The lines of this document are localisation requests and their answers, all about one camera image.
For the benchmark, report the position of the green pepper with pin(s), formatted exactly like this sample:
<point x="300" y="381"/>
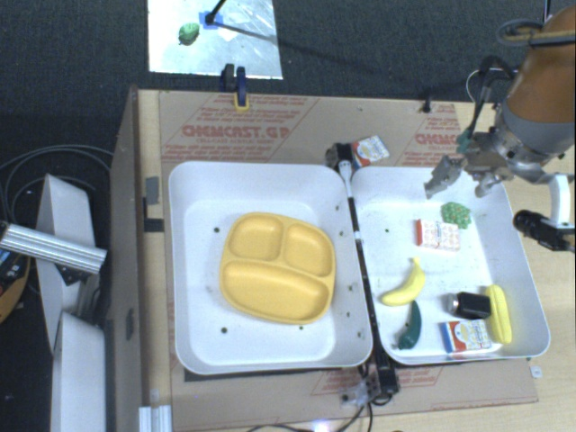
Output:
<point x="412" y="329"/>

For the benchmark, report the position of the brown cardboard board, red print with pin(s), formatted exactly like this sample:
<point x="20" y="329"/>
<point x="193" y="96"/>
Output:
<point x="288" y="124"/>

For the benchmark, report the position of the black can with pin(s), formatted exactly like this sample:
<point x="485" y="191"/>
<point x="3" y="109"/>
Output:
<point x="472" y="305"/>

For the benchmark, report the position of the yellow divided plate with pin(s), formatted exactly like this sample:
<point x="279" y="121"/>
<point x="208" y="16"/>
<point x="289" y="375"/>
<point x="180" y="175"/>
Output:
<point x="274" y="270"/>

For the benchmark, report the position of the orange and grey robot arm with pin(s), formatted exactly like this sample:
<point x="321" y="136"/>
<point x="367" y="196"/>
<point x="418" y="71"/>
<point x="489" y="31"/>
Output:
<point x="540" y="83"/>

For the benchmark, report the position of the red blue white carton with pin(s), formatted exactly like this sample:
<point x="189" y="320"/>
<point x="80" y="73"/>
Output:
<point x="371" y="150"/>
<point x="468" y="336"/>

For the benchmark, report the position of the white plastic tray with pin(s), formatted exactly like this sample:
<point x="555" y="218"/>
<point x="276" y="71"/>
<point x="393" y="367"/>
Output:
<point x="198" y="286"/>
<point x="459" y="277"/>

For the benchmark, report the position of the thin black and white rod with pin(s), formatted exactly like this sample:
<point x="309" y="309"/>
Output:
<point x="357" y="236"/>

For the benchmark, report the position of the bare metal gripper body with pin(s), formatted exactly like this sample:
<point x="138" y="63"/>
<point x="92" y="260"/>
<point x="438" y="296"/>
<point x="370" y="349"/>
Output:
<point x="499" y="153"/>

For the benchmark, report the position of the green toy vegetable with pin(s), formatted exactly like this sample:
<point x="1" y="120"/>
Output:
<point x="189" y="33"/>

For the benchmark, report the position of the black cylinder on white bracket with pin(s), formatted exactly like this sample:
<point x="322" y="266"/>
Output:
<point x="542" y="230"/>

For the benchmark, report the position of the red and white carton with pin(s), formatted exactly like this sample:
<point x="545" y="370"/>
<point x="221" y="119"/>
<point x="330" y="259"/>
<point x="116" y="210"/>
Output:
<point x="438" y="236"/>

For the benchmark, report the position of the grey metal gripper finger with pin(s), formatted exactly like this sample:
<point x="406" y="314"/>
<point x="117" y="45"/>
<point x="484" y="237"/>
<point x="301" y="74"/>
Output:
<point x="443" y="176"/>
<point x="488" y="183"/>

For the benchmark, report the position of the green grapes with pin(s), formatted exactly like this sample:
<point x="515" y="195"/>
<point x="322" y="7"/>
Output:
<point x="456" y="214"/>

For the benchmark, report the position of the yellow banana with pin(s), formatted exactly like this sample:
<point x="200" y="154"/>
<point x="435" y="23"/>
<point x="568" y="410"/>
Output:
<point x="411" y="284"/>

